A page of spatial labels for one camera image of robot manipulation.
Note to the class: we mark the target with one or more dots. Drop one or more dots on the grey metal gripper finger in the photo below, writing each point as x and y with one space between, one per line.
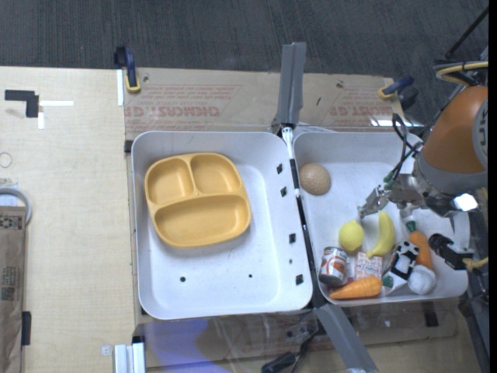
367 208
378 193

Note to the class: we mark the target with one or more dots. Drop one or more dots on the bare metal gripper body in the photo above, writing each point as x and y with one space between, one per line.
411 192

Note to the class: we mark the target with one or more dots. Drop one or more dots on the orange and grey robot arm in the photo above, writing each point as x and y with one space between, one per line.
450 138

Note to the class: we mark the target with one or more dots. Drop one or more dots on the yellow lemon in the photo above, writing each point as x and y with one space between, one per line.
351 236

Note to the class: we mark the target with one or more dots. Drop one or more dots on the yellow banana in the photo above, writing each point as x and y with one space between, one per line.
386 235

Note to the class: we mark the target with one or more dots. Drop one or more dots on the white plastic tray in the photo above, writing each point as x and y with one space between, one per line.
349 150
217 282

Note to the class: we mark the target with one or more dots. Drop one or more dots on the orange carrot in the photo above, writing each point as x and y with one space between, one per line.
422 249
359 289

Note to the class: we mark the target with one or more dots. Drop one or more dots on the beige dimpled ball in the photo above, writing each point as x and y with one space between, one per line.
315 179

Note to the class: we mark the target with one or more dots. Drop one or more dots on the black and white carton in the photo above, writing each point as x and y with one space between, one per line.
404 262

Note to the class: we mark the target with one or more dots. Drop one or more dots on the small orange and white can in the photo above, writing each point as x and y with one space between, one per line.
333 266

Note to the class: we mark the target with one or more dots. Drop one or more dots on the white round toy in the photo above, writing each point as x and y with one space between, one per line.
422 280

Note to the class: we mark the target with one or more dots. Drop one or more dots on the yellow divided plate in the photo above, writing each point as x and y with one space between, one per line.
198 204

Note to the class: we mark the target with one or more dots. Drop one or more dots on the brown cardboard board, red print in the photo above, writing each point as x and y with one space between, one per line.
233 103

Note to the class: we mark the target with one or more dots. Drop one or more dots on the brown paper bag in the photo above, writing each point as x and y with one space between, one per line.
11 286

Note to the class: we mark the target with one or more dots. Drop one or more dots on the black cylinder on white bracket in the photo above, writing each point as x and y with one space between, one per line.
446 249

